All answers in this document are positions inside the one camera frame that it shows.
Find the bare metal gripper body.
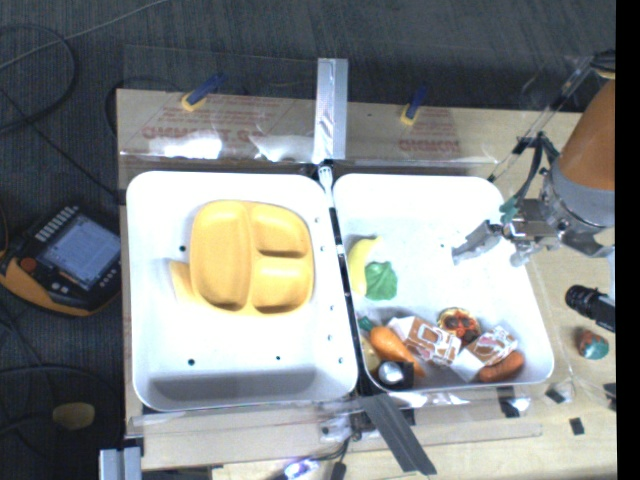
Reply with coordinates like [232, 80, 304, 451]
[501, 200, 617, 259]

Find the white plastic tray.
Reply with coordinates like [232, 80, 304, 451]
[331, 172, 556, 395]
[125, 169, 360, 413]

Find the small round pizza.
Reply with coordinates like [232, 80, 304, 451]
[436, 307, 483, 345]

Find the orange and white packet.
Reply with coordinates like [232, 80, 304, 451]
[387, 315, 464, 368]
[465, 324, 519, 370]

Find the green lettuce leaf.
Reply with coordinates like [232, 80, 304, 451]
[364, 260, 400, 301]

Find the brown sausage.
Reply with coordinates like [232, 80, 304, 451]
[476, 349, 527, 384]

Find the red and teal strawberry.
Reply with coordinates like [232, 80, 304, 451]
[578, 328, 611, 361]

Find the yellow banana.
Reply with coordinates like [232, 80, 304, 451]
[346, 234, 384, 297]

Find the orange carrot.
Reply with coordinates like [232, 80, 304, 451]
[356, 315, 427, 379]

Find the thin black and white rod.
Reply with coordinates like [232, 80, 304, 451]
[317, 165, 372, 395]

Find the black and silver can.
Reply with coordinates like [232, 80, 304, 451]
[376, 360, 416, 390]

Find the yellow divided plate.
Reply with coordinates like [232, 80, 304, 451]
[189, 199, 317, 316]

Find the brown cardboard board, red print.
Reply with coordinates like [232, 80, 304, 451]
[115, 89, 584, 472]

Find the yellow oval object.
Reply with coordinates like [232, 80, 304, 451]
[51, 401, 97, 431]

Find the black cylinder on white bracket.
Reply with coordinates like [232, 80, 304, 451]
[565, 247, 617, 333]

